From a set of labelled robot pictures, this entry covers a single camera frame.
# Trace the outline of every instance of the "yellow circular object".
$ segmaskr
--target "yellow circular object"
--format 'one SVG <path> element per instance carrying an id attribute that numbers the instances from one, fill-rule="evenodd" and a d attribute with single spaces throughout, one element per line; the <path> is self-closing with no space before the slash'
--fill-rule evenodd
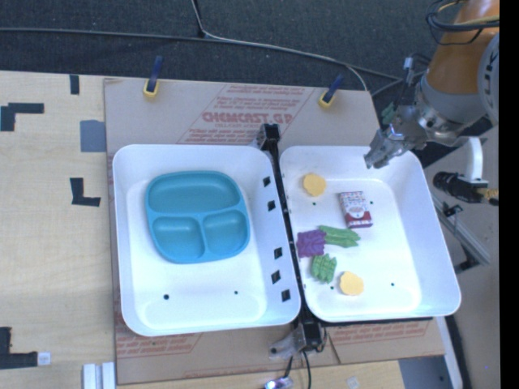
<path id="1" fill-rule="evenodd" d="M 341 291 L 347 295 L 359 295 L 364 291 L 364 281 L 353 272 L 346 271 L 341 276 Z"/>
<path id="2" fill-rule="evenodd" d="M 302 186 L 310 195 L 319 196 L 326 189 L 326 180 L 317 174 L 309 173 L 303 178 Z"/>

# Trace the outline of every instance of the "blue plate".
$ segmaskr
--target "blue plate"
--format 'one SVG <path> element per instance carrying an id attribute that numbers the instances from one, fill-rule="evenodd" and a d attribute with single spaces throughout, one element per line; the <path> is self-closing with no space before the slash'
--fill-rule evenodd
<path id="1" fill-rule="evenodd" d="M 236 182 L 214 171 L 164 174 L 146 189 L 146 217 L 158 252 L 173 263 L 235 256 L 251 236 Z"/>

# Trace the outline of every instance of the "blue clip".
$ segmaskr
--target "blue clip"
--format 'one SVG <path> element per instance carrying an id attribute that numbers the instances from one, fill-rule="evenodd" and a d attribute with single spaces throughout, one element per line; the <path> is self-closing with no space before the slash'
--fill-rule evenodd
<path id="1" fill-rule="evenodd" d="M 344 81 L 343 75 L 338 75 L 335 80 L 332 82 L 332 84 L 329 86 L 328 90 L 321 95 L 319 98 L 319 105 L 323 108 L 328 108 L 335 99 L 335 92 L 339 87 L 342 85 L 342 82 Z"/>
<path id="2" fill-rule="evenodd" d="M 159 81 L 157 79 L 159 77 L 159 74 L 161 73 L 161 67 L 162 67 L 163 61 L 164 61 L 164 58 L 160 55 L 155 58 L 155 63 L 153 64 L 152 74 L 149 77 L 149 79 L 146 79 L 146 82 L 144 83 L 143 92 L 144 92 L 144 95 L 147 96 L 148 98 L 153 98 L 159 90 Z"/>

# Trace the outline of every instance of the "cardboard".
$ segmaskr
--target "cardboard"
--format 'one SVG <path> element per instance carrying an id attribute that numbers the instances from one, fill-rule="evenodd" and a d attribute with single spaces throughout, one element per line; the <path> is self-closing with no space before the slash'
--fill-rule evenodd
<path id="1" fill-rule="evenodd" d="M 134 143 L 254 144 L 263 123 L 279 125 L 280 152 L 294 145 L 368 145 L 378 128 L 371 96 L 340 90 L 333 105 L 322 109 L 318 100 L 326 88 L 161 81 L 157 96 L 148 98 L 143 87 L 144 79 L 105 80 L 118 384 L 281 372 L 287 360 L 271 360 L 268 347 L 290 333 L 289 324 L 152 338 L 126 326 L 118 287 L 112 159 Z M 311 353 L 312 367 L 442 353 L 434 321 L 377 327 L 330 327 L 325 350 Z M 293 367 L 303 364 L 295 360 Z"/>

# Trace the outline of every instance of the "wooden table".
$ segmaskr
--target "wooden table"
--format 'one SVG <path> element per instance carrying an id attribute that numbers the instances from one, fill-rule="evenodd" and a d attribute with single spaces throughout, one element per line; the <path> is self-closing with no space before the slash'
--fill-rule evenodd
<path id="1" fill-rule="evenodd" d="M 0 72 L 0 105 L 44 103 L 0 131 L 0 327 L 11 352 L 50 352 L 51 364 L 0 370 L 0 387 L 81 387 L 82 366 L 115 361 L 106 154 L 80 150 L 79 123 L 104 121 L 103 77 Z M 99 207 L 72 206 L 71 177 Z M 403 388 L 397 361 L 316 367 L 312 387 Z M 293 370 L 296 388 L 307 371 Z M 272 373 L 132 385 L 133 388 L 262 387 Z"/>

